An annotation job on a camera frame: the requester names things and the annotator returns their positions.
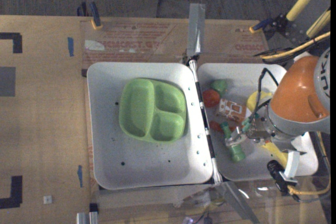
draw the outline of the white sticker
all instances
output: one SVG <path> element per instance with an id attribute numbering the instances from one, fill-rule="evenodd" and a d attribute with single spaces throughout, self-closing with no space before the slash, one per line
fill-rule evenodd
<path id="1" fill-rule="evenodd" d="M 105 50 L 102 43 L 96 42 L 94 40 L 85 40 L 84 46 L 88 50 Z"/>
<path id="2" fill-rule="evenodd" d="M 48 205 L 53 203 L 53 197 L 51 195 L 43 197 L 43 204 Z"/>

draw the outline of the black cable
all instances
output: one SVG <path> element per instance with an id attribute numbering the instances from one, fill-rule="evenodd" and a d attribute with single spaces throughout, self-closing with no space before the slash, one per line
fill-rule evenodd
<path id="1" fill-rule="evenodd" d="M 256 106 L 255 106 L 251 116 L 249 117 L 249 123 L 251 123 L 253 121 L 254 117 L 256 116 L 257 111 L 260 109 L 259 108 L 259 102 L 260 102 L 260 97 L 261 97 L 261 82 L 262 82 L 262 79 L 264 78 L 266 73 L 268 73 L 271 76 L 271 78 L 273 79 L 276 86 L 279 86 L 279 83 L 276 80 L 276 78 L 273 76 L 272 72 L 269 71 L 267 68 L 264 68 L 262 70 L 261 75 L 260 75 L 259 80 L 258 80 L 258 93 L 257 93 Z"/>
<path id="2" fill-rule="evenodd" d="M 303 49 L 301 49 L 301 50 L 299 50 L 297 52 L 294 52 L 292 55 L 281 57 L 281 58 L 278 58 L 278 59 L 275 59 L 275 60 L 266 60 L 266 59 L 263 59 L 262 62 L 265 63 L 265 64 L 267 64 L 267 65 L 277 65 L 277 64 L 280 64 L 280 63 L 283 63 L 283 62 L 287 62 L 287 61 L 295 58 L 296 56 L 298 56 L 298 55 L 300 55 L 300 54 L 302 54 L 302 53 L 304 53 L 304 52 L 312 49 L 313 47 L 319 46 L 322 41 L 324 41 L 324 39 L 319 40 L 319 41 L 314 41 L 313 44 L 311 44 L 311 45 L 307 46 L 306 48 L 303 48 Z M 265 51 L 265 52 L 262 52 L 260 54 L 257 54 L 255 56 L 269 55 L 271 52 L 276 52 L 276 51 L 275 50 L 269 50 L 269 51 Z"/>
<path id="3" fill-rule="evenodd" d="M 201 220 L 202 220 L 202 218 L 204 217 L 204 214 L 203 215 L 201 215 L 200 216 L 200 218 L 194 223 L 194 224 L 197 224 L 197 223 L 199 223 Z"/>
<path id="4" fill-rule="evenodd" d="M 265 101 L 264 103 L 262 103 L 260 106 L 258 106 L 258 108 L 257 108 L 257 112 L 258 112 L 258 110 L 260 110 L 260 109 L 263 108 L 264 106 L 268 105 L 270 101 L 271 101 L 271 100 L 268 99 L 267 101 Z"/>
<path id="5" fill-rule="evenodd" d="M 209 217 L 209 211 L 208 211 L 208 215 L 206 216 L 206 218 L 204 218 L 204 224 L 212 224 L 212 218 Z"/>
<path id="6" fill-rule="evenodd" d="M 288 50 L 293 50 L 293 48 L 292 47 L 287 47 L 287 48 L 276 48 L 276 49 L 271 49 L 271 50 L 265 50 L 265 51 L 260 52 L 258 54 L 254 54 L 253 57 L 276 54 L 277 50 L 288 51 Z"/>
<path id="7" fill-rule="evenodd" d="M 317 136 L 317 145 L 318 145 L 318 148 L 319 148 L 319 150 L 320 150 L 320 152 L 321 152 L 321 154 L 322 154 L 322 158 L 323 158 L 324 164 L 325 164 L 325 166 L 326 166 L 326 168 L 327 168 L 328 175 L 330 176 L 330 174 L 331 174 L 331 169 L 330 169 L 330 166 L 329 166 L 328 158 L 327 158 L 327 157 L 325 156 L 325 154 L 324 154 L 324 150 L 322 149 L 321 141 L 320 141 L 320 139 L 319 139 L 317 133 L 316 133 L 316 136 Z M 297 196 L 297 195 L 295 195 L 295 196 L 292 195 L 292 197 L 293 197 L 293 199 L 294 199 L 295 201 L 297 201 L 297 202 L 309 203 L 309 202 L 319 201 L 319 200 L 328 198 L 330 195 L 331 195 L 331 188 L 328 190 L 327 193 L 325 193 L 325 194 L 319 196 L 319 198 L 315 198 L 315 199 L 301 200 L 301 199 L 299 198 L 299 196 Z"/>

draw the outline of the green bottle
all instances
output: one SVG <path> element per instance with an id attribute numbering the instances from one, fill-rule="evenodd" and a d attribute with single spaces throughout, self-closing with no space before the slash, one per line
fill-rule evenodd
<path id="1" fill-rule="evenodd" d="M 230 139 L 231 130 L 229 128 L 229 124 L 227 122 L 222 122 L 220 126 L 221 126 L 220 128 L 222 128 L 224 132 L 225 138 Z M 232 145 L 229 147 L 229 149 L 230 149 L 232 161 L 234 161 L 235 163 L 241 161 L 242 159 L 245 159 L 245 153 L 241 149 L 240 144 Z"/>

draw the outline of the metal bracket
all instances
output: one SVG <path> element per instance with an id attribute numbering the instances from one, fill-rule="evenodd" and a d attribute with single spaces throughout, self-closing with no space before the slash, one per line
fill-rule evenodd
<path id="1" fill-rule="evenodd" d="M 280 140 L 276 137 L 271 137 L 271 141 L 278 147 L 281 152 L 297 151 L 296 148 L 292 145 L 290 139 Z"/>
<path id="2" fill-rule="evenodd" d="M 217 160 L 216 160 L 214 146 L 213 146 L 212 139 L 211 139 L 211 133 L 210 133 L 209 123 L 208 123 L 208 119 L 207 119 L 207 115 L 205 111 L 205 105 L 203 103 L 201 86 L 199 84 L 198 76 L 197 76 L 197 62 L 196 60 L 192 59 L 188 62 L 188 65 L 194 75 L 194 80 L 195 80 L 195 84 L 197 88 L 197 95 L 198 95 L 198 100 L 199 100 L 199 107 L 201 108 L 201 112 L 202 112 L 205 134 L 206 134 L 206 138 L 208 141 L 208 147 L 209 147 L 211 162 L 213 166 L 213 180 L 215 182 L 215 185 L 217 185 L 223 182 L 223 178 L 217 167 Z"/>
<path id="3" fill-rule="evenodd" d="M 235 209 L 242 219 L 249 219 L 253 224 L 260 223 L 235 183 L 227 181 L 216 186 L 215 189 Z"/>
<path id="4" fill-rule="evenodd" d="M 237 126 L 236 129 L 231 133 L 231 137 L 229 139 L 225 139 L 225 145 L 227 147 L 238 145 L 245 141 L 247 136 L 242 133 L 240 127 Z"/>
<path id="5" fill-rule="evenodd" d="M 289 151 L 286 169 L 284 172 L 280 172 L 280 175 L 284 178 L 285 181 L 293 183 L 298 182 L 296 179 L 294 179 L 294 177 L 298 170 L 299 162 L 300 162 L 300 152 Z"/>
<path id="6" fill-rule="evenodd" d="M 205 31 L 205 4 L 190 4 L 187 56 L 201 53 Z"/>
<path id="7" fill-rule="evenodd" d="M 274 20 L 272 26 L 295 46 L 300 45 L 307 39 L 306 32 L 300 29 L 295 22 L 289 21 L 284 14 L 280 14 Z"/>
<path id="8" fill-rule="evenodd" d="M 98 224 L 98 212 L 77 213 L 76 224 Z"/>

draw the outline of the toy food item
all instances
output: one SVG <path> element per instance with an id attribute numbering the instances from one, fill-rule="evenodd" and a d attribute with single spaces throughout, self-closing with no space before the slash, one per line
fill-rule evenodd
<path id="1" fill-rule="evenodd" d="M 251 112 L 246 106 L 222 98 L 219 102 L 216 116 L 222 116 L 228 120 L 241 123 Z"/>
<path id="2" fill-rule="evenodd" d="M 119 125 L 132 138 L 171 143 L 183 136 L 187 106 L 184 93 L 165 82 L 136 78 L 124 87 Z"/>
<path id="3" fill-rule="evenodd" d="M 287 161 L 288 161 L 288 153 L 281 152 L 278 147 L 270 142 L 266 141 L 265 145 L 262 146 L 263 148 L 267 149 L 272 156 L 275 156 L 279 159 L 279 163 L 283 166 L 286 167 Z"/>
<path id="4" fill-rule="evenodd" d="M 219 104 L 221 96 L 219 93 L 213 89 L 205 90 L 202 94 L 203 102 L 206 108 L 212 108 Z"/>
<path id="5" fill-rule="evenodd" d="M 210 88 L 219 93 L 220 97 L 227 91 L 227 81 L 225 79 L 214 80 L 210 84 Z"/>
<path id="6" fill-rule="evenodd" d="M 227 122 L 223 122 L 221 123 L 221 128 L 225 134 L 225 139 L 230 139 L 231 138 L 231 130 L 229 128 L 229 125 Z M 240 144 L 237 145 L 232 145 L 229 147 L 230 149 L 230 153 L 231 153 L 231 158 L 233 162 L 239 162 L 243 159 L 245 159 L 245 153 L 244 151 L 241 149 Z"/>
<path id="7" fill-rule="evenodd" d="M 257 94 L 258 94 L 258 92 L 256 91 L 256 92 L 252 93 L 249 96 L 249 98 L 247 99 L 246 106 L 250 111 L 253 111 L 254 108 L 256 107 Z M 266 101 L 267 99 L 269 99 L 271 97 L 272 97 L 272 93 L 261 91 L 261 93 L 260 93 L 260 101 L 261 102 L 259 104 L 261 104 L 263 101 Z"/>
<path id="8" fill-rule="evenodd" d="M 209 126 L 212 130 L 218 131 L 220 133 L 223 133 L 222 128 L 220 127 L 221 125 L 216 122 L 216 121 L 210 121 Z"/>

